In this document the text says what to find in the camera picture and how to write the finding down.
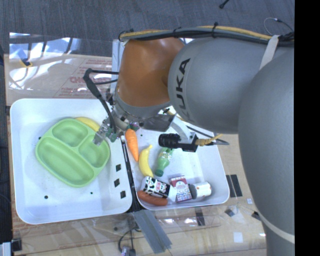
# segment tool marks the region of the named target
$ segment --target dark floor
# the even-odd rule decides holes
[[[215,22],[273,35],[295,29],[294,0],[230,0],[220,8],[222,3],[223,0],[1,0],[0,45],[7,54],[10,32],[111,41],[129,29],[173,30]],[[111,55],[111,49],[90,51]],[[0,60],[0,244],[12,239],[6,118],[4,66]]]

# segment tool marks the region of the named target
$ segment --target brown lid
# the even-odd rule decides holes
[[[119,97],[135,107],[169,102],[169,69],[183,46],[176,38],[129,40],[123,51],[117,81]]]

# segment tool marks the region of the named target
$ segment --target white strap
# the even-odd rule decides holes
[[[270,223],[259,211],[259,217],[261,218],[262,222],[269,228],[271,229],[274,233],[276,233],[279,237],[287,240],[288,242],[295,244],[295,235],[294,234],[289,234],[280,228],[276,227],[272,223]]]
[[[274,57],[275,51],[279,42],[279,36],[278,35],[273,35],[269,42],[268,45],[266,46],[264,55],[262,57],[261,65],[259,70],[261,70],[266,64],[268,64]]]

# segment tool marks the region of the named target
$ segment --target toy banana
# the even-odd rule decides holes
[[[154,177],[154,173],[149,166],[149,153],[152,145],[150,144],[147,148],[143,149],[139,155],[139,167],[140,171],[144,176]]]
[[[95,121],[93,121],[90,118],[87,117],[77,117],[76,120],[84,123],[85,125],[89,126],[92,130],[94,130],[95,132],[97,132],[100,128],[100,125],[97,124]]]

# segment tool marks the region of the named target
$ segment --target toy hot dog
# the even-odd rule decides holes
[[[141,199],[142,201],[145,201],[155,206],[166,206],[168,204],[168,200],[166,198],[155,197],[147,194],[142,190],[138,191],[137,195],[138,195],[138,198]]]

